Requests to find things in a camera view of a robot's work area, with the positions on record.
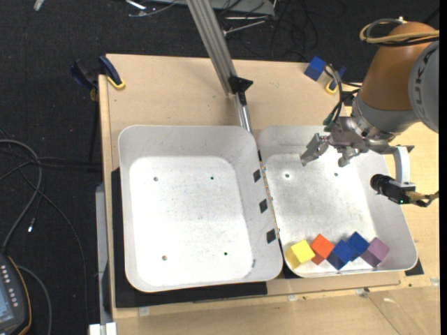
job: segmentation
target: dark blue block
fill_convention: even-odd
[[[322,59],[319,59],[317,56],[315,56],[311,61],[308,67],[305,70],[305,75],[307,77],[310,77],[314,81],[317,81],[321,73],[323,73],[324,68],[326,66],[326,62],[324,62]]]
[[[351,260],[356,251],[351,248],[345,241],[341,240],[334,247],[326,260],[337,270],[340,270]]]
[[[352,236],[348,239],[348,245],[351,246],[351,248],[355,251],[353,257],[351,260],[355,260],[359,255],[361,255],[363,252],[365,252],[368,247],[369,243],[364,239],[362,236],[358,234],[358,232],[354,232]]]

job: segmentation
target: wooden platform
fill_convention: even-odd
[[[109,54],[126,87],[100,76],[101,140],[109,259],[113,259],[110,173],[119,166],[117,138],[130,125],[237,125],[209,59]],[[307,64],[234,61],[254,81],[247,91],[254,135],[272,125],[321,124],[337,97],[328,77],[304,75]],[[411,180],[422,193],[439,189],[439,136],[421,123],[395,144],[414,144]],[[387,159],[394,170],[392,157]],[[404,206],[424,274],[377,272],[268,282],[268,295],[250,299],[112,307],[118,334],[438,334],[440,333],[439,201]],[[113,263],[110,291],[115,296]],[[357,292],[368,288],[367,297]]]

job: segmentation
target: cube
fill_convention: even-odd
[[[312,248],[315,253],[315,257],[312,258],[312,262],[316,265],[319,265],[330,255],[330,253],[334,249],[334,245],[323,235],[319,234],[310,244],[310,248]]]
[[[292,269],[299,267],[301,264],[306,263],[315,257],[310,245],[305,239],[292,245],[285,253],[284,257],[291,266]]]
[[[351,260],[355,260],[369,247],[369,243],[358,232],[354,232],[348,239],[348,245],[351,246],[356,252]]]
[[[383,262],[389,251],[390,247],[375,237],[360,257],[371,267],[377,267],[379,263]]]
[[[305,75],[307,77],[310,77],[314,81],[317,81],[321,73],[323,73],[324,68],[326,66],[326,62],[324,62],[322,59],[319,59],[317,56],[315,56],[311,61],[308,67],[305,70]]]
[[[352,259],[355,252],[356,251],[342,239],[337,243],[326,259],[336,270],[340,270]]]

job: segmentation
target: black carpet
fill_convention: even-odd
[[[70,161],[89,160],[95,104],[88,91],[74,83],[71,64],[82,59],[96,67],[105,53],[206,57],[192,17],[184,6],[173,6],[151,17],[129,17],[138,11],[124,1],[45,0],[40,11],[35,0],[0,0],[0,129],[29,145],[39,156]],[[234,59],[309,61],[318,56],[336,68],[346,66],[345,80],[361,81],[376,47],[359,41],[359,31],[383,17],[403,16],[425,21],[440,0],[281,0],[277,18],[228,38]],[[166,5],[148,3],[149,8]],[[225,20],[225,27],[246,20]],[[439,28],[439,14],[429,23]],[[0,147],[0,242],[33,193],[19,172],[3,177],[29,156]],[[38,199],[16,229],[8,254],[33,270],[46,284],[54,310],[53,334],[86,334],[87,323],[99,322],[96,282],[95,188],[100,166],[51,161],[45,167],[45,194],[65,214],[82,245],[85,274],[78,241],[64,217],[47,200]],[[101,162],[99,138],[93,163]],[[23,173],[36,183],[36,167]],[[33,234],[27,228],[38,214]],[[45,334],[45,297],[37,283],[24,275],[33,306],[30,334]]]

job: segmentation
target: metal pole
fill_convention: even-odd
[[[186,2],[222,88],[226,94],[233,96],[239,123],[241,127],[251,133],[251,122],[247,106],[241,104],[238,94],[233,95],[230,82],[228,81],[230,76],[237,76],[237,73],[210,0],[186,0]]]

